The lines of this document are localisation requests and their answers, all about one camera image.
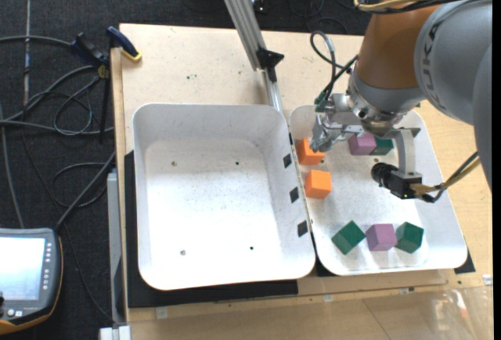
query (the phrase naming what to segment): wooden table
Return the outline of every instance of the wooden table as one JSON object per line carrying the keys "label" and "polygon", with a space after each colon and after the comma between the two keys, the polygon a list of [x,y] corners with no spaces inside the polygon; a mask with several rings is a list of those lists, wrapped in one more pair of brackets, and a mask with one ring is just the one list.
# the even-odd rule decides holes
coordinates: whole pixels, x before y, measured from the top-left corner
{"label": "wooden table", "polygon": [[[133,63],[121,56],[119,49],[113,49],[111,53],[117,178],[121,230],[124,233],[124,155],[134,149],[132,115],[138,107],[155,102],[233,105],[263,104],[268,100],[262,75],[251,69],[235,30],[135,24],[122,24],[120,30],[143,54],[139,63]],[[330,67],[312,50],[309,34],[265,31],[263,36],[268,49],[285,55],[283,62],[277,66],[277,74],[287,118],[295,107],[311,104],[319,90],[329,81]],[[330,37],[336,48],[337,62],[341,64],[348,62],[362,43],[362,37],[359,36]],[[343,77],[339,80],[333,91],[344,92],[347,79]],[[473,129],[447,118],[426,101],[422,102],[419,114],[427,125],[442,174],[449,177],[476,150]],[[294,297],[188,304],[169,306],[168,309],[129,309],[126,306],[125,318],[132,326],[133,338],[163,338],[161,328],[165,323],[158,318],[166,316],[182,319],[181,327],[198,327],[202,331],[207,330],[207,325],[211,326],[207,322],[213,318],[223,327],[237,322],[242,332],[248,332],[249,338],[252,338],[251,333],[255,333],[256,324],[253,319],[268,319],[268,315],[269,319],[280,319],[280,324],[273,326],[276,336],[287,333],[289,338],[304,338],[299,332],[287,331],[287,320],[292,323],[297,319],[313,319],[310,316],[311,309],[301,308],[306,304],[317,305],[322,322],[329,322],[329,316],[334,311],[326,311],[322,307],[325,301],[340,302],[336,304],[339,308],[336,309],[337,313],[346,313],[354,308],[352,312],[356,315],[360,306],[349,304],[346,306],[348,309],[343,309],[343,302],[397,295],[408,288],[419,292],[484,286],[483,275],[493,275],[492,195],[481,168],[475,169],[460,184],[451,187],[449,196],[476,268],[473,273],[456,275],[454,270],[446,269],[318,277],[312,272],[298,281],[299,294]],[[284,306],[291,308],[286,309],[286,316],[280,315],[281,307]],[[230,323],[224,317],[221,318],[221,314],[224,316],[229,310],[245,312],[244,316],[250,320],[239,318]],[[357,319],[363,319],[363,315],[362,311],[358,318],[352,319],[356,322]],[[185,338],[182,329],[174,332],[179,338]],[[208,332],[205,338],[226,338],[222,337],[220,327],[217,335],[215,333],[211,337]]]}

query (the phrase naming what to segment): metal bar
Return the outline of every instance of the metal bar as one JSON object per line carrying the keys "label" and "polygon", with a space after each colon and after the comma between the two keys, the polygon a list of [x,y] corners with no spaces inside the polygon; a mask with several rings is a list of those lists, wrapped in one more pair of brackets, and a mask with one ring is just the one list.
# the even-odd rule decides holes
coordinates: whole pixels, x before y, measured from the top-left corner
{"label": "metal bar", "polygon": [[120,205],[118,200],[117,172],[108,174],[108,220],[110,222],[110,279],[111,313],[113,321],[125,322],[123,314],[125,301],[122,299],[124,278],[122,276]]}
{"label": "metal bar", "polygon": [[[225,0],[225,4],[247,53],[250,65],[254,70],[262,68],[258,60],[257,51],[259,49],[266,49],[266,44],[259,29],[254,10],[252,9],[252,1]],[[269,103],[282,113],[282,100],[280,99],[278,85],[276,82],[269,80],[266,70],[263,71],[263,78],[265,80]]]}

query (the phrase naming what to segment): screen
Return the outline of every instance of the screen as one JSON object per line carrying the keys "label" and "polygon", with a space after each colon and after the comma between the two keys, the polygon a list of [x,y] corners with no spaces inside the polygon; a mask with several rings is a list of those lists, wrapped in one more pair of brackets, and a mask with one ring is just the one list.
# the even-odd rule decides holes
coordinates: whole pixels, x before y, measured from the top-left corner
{"label": "screen", "polygon": [[7,300],[38,300],[44,238],[0,237],[0,291]]}

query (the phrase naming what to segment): orange cube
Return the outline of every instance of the orange cube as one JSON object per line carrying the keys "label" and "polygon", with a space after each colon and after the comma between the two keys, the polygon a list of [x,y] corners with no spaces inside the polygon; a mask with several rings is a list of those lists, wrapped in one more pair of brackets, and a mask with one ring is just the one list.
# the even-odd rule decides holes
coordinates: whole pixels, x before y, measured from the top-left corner
{"label": "orange cube", "polygon": [[296,154],[300,165],[317,165],[326,156],[323,152],[313,152],[308,138],[296,145]]}
{"label": "orange cube", "polygon": [[329,172],[311,170],[306,176],[305,193],[307,197],[325,199],[332,191],[332,179]]}

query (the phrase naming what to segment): white tray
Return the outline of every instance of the white tray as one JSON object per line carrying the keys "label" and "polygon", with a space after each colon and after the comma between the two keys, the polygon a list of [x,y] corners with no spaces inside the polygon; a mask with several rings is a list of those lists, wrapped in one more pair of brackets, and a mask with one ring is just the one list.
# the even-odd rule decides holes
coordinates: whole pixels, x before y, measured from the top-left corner
{"label": "white tray", "polygon": [[[298,107],[293,111],[290,129],[294,141],[311,137],[315,115],[314,106]],[[442,174],[420,116],[414,111],[409,112],[401,126],[421,128],[415,138],[416,171],[423,175],[425,184],[441,183]],[[325,200],[307,198],[320,262],[337,275],[461,266],[467,258],[467,246],[447,192],[434,204],[400,200],[389,190],[380,188],[371,178],[370,170],[377,161],[398,166],[396,149],[386,156],[352,156],[348,141],[343,141],[326,152],[324,163],[314,167],[300,166],[303,178],[312,168],[331,172],[332,175],[333,190]],[[343,255],[331,238],[350,220],[364,232],[374,223],[391,223],[396,229],[402,223],[410,222],[424,228],[423,243],[409,254],[397,248],[370,251],[366,240],[363,240]]]}
{"label": "white tray", "polygon": [[310,273],[315,251],[282,114],[266,105],[146,104],[133,135],[139,272],[149,286]]}

